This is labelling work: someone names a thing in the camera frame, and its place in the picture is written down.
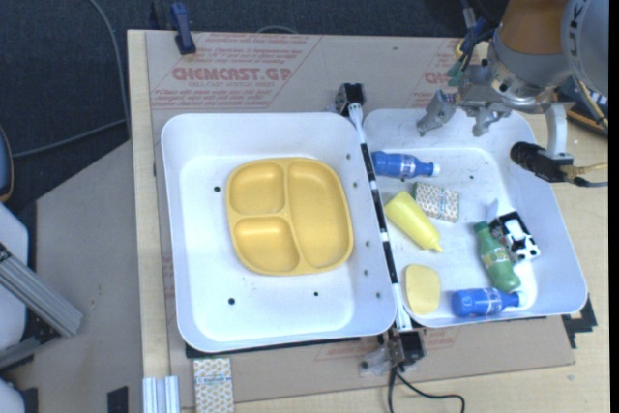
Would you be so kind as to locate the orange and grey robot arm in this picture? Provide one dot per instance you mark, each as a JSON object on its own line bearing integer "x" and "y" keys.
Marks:
{"x": 537, "y": 14}

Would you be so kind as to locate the yellow squeeze bottle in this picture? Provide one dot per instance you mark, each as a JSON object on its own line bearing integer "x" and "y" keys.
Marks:
{"x": 413, "y": 220}

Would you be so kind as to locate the thin black and white rod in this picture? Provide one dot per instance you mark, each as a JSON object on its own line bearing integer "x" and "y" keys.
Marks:
{"x": 379, "y": 213}

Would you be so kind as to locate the blue bottle white label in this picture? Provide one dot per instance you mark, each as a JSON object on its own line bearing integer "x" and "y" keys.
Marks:
{"x": 399, "y": 164}
{"x": 479, "y": 302}

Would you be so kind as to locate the black cylinder on white bracket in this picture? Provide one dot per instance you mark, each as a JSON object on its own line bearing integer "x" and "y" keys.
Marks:
{"x": 546, "y": 155}

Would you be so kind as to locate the yellow divided plate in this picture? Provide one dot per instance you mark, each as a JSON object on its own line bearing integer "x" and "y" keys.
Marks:
{"x": 290, "y": 215}

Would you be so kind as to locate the green bottle yellow label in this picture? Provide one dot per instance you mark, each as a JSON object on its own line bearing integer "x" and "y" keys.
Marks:
{"x": 495, "y": 258}

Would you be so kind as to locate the brown cardboard board red print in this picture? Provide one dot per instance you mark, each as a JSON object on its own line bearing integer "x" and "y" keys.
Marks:
{"x": 309, "y": 72}

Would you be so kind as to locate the yellow oval slice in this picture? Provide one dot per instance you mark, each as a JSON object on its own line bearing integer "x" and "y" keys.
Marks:
{"x": 422, "y": 288}

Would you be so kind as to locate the white plastic tray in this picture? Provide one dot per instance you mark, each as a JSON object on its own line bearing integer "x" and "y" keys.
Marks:
{"x": 271, "y": 232}
{"x": 483, "y": 169}

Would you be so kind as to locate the yellow patterned carton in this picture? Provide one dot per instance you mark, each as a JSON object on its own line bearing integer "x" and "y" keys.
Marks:
{"x": 437, "y": 201}
{"x": 213, "y": 384}

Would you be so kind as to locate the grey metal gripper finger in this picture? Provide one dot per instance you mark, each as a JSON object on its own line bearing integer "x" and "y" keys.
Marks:
{"x": 486, "y": 121}
{"x": 437, "y": 113}

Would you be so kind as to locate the black and white carton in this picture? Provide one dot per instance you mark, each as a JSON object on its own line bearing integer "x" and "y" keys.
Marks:
{"x": 515, "y": 234}

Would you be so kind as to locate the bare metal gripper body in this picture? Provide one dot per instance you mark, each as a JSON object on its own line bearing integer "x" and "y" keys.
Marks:
{"x": 503, "y": 94}

